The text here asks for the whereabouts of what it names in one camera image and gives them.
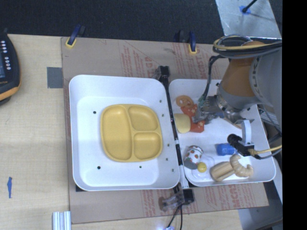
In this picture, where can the yellow divided plate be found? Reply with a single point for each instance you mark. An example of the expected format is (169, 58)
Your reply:
(117, 133)

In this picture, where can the beige ridged bread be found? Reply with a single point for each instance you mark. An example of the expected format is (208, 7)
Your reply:
(220, 171)

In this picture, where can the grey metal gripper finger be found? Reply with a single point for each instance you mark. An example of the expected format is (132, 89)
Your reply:
(208, 120)
(197, 116)

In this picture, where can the strawberry print white cup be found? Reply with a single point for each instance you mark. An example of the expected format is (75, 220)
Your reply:
(193, 153)

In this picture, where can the orange packet with stars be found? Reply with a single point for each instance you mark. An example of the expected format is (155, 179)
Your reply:
(197, 128)

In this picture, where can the orange pretzel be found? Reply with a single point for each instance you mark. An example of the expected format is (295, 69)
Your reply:
(178, 101)

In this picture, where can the brown cardboard board red print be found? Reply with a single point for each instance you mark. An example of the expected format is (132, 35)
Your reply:
(108, 56)

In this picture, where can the grey flat oval piece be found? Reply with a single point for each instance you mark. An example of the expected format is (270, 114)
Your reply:
(190, 165)

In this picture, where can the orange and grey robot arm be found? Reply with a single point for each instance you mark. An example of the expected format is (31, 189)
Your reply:
(239, 75)

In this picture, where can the black cylinder on white bracket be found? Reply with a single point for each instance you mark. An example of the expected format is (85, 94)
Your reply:
(241, 144)

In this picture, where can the beige croissant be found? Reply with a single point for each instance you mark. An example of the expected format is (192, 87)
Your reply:
(241, 170)

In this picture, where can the white plastic tray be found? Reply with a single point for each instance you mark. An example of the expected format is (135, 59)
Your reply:
(216, 133)
(91, 133)

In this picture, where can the thin black and white rod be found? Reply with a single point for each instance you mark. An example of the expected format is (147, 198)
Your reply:
(177, 147)

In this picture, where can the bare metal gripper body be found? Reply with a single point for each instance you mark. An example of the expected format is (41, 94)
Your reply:
(216, 106)

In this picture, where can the white fried egg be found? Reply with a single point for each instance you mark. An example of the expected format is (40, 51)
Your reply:
(202, 168)

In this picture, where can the pale yellow bread bun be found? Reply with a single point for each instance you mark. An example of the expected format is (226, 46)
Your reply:
(182, 123)

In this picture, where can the blue bottle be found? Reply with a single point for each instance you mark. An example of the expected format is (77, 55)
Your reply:
(224, 149)

